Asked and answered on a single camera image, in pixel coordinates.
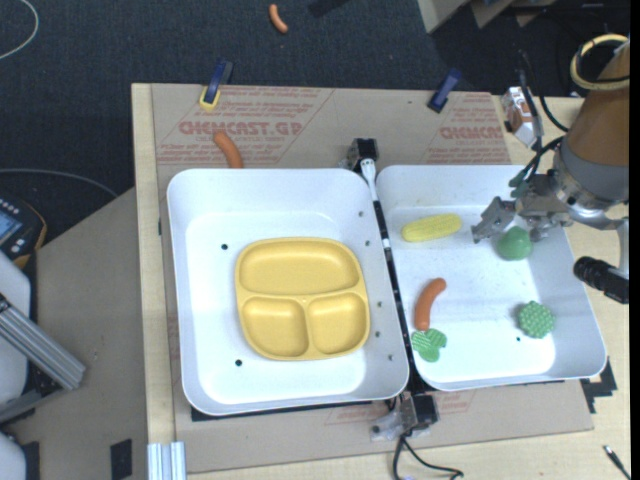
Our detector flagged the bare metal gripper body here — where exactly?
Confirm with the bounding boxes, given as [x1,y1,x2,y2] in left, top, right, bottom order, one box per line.
[513,169,630,230]

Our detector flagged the green toy pepper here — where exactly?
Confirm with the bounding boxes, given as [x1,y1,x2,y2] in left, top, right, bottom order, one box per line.
[495,225,535,262]

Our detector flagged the yellow corn cob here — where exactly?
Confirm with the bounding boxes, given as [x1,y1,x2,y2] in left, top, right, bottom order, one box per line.
[401,212,463,243]

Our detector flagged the white and orange carton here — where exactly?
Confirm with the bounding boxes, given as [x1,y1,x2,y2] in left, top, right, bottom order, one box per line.
[500,85,540,148]

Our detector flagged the green grapes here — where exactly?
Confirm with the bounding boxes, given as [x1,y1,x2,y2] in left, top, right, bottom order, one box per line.
[516,300,558,340]

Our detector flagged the white plastic tray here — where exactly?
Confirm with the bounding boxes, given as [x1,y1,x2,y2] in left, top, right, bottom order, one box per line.
[166,167,412,416]
[374,163,609,392]

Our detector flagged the orange sausage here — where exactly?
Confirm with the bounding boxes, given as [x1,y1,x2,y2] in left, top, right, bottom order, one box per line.
[268,3,290,35]
[212,131,245,170]
[413,277,448,332]

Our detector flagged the thin black and white rod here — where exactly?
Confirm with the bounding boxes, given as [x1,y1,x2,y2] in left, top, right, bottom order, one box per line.
[360,158,417,395]

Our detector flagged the green broccoli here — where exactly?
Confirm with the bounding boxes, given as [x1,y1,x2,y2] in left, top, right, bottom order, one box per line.
[410,327,449,363]

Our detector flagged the yellow divided plate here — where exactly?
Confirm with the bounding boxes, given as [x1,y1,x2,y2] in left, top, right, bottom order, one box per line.
[234,236,372,361]

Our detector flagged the brown cardboard board, red print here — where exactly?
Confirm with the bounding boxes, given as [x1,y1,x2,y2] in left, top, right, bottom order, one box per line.
[149,83,596,475]

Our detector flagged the black cylinder on white bracket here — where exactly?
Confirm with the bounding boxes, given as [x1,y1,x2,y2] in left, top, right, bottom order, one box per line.
[573,216,631,304]

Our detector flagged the black block with thin wires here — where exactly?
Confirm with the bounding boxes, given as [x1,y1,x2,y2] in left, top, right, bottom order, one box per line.
[371,392,440,443]
[342,137,378,170]

